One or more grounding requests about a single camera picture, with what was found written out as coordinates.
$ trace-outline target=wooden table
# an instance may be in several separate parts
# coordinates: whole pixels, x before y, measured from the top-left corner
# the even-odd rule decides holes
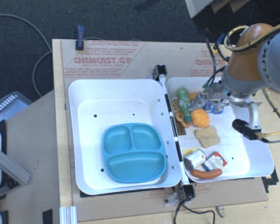
[[[57,150],[58,150],[58,173],[59,173],[59,194],[60,206],[73,206],[70,160],[67,136],[67,121],[64,108],[65,95],[63,83],[63,64],[61,40],[53,40],[53,63],[54,63],[54,84],[55,84],[55,105],[56,105],[56,131],[57,131]],[[270,96],[275,105],[280,110],[280,94],[270,90]],[[263,94],[253,97],[253,101],[260,101],[263,104],[259,107],[259,120],[264,133],[280,131],[280,120],[272,112],[270,105],[266,102]],[[216,213],[216,223],[278,223],[280,224],[280,143],[269,144],[271,154],[275,163],[279,182],[277,185],[269,186],[268,201],[260,203],[247,203],[225,206],[224,218]],[[173,223],[174,212],[159,214],[141,215],[133,217],[122,217],[89,221],[83,223],[104,224],[104,223]],[[212,223],[212,214],[198,215],[181,209],[177,217],[177,223]]]

